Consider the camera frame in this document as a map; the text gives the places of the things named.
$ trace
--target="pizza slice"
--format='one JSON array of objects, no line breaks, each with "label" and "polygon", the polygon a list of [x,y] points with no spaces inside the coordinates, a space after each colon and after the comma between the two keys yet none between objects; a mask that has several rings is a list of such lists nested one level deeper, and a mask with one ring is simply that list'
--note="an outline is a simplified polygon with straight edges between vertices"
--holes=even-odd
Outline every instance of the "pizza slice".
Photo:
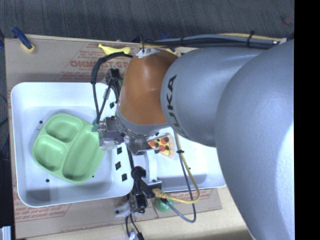
[{"label": "pizza slice", "polygon": [[174,158],[175,156],[174,139],[170,134],[161,137],[158,136],[155,139],[151,139],[148,141],[148,144],[151,148],[158,150],[160,154],[168,158]]}]

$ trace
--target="cable tie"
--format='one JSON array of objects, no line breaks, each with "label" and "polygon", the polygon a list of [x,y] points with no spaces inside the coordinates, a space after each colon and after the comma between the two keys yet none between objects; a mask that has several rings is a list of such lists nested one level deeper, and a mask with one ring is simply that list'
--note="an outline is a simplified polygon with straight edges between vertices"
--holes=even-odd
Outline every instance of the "cable tie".
[{"label": "cable tie", "polygon": [[247,40],[246,40],[246,46],[248,47],[248,48],[251,48],[250,47],[250,39],[252,38],[252,36],[255,34],[255,31],[254,30],[251,30],[250,31],[250,35],[249,35],[249,37],[247,38]]}]

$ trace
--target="green divided plate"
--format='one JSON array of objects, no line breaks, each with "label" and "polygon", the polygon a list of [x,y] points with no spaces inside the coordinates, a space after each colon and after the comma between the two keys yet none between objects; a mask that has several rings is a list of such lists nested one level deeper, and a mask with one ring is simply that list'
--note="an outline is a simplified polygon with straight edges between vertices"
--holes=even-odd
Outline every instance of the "green divided plate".
[{"label": "green divided plate", "polygon": [[92,124],[76,116],[52,116],[37,136],[32,156],[47,172],[72,183],[83,183],[96,172],[104,151]]}]

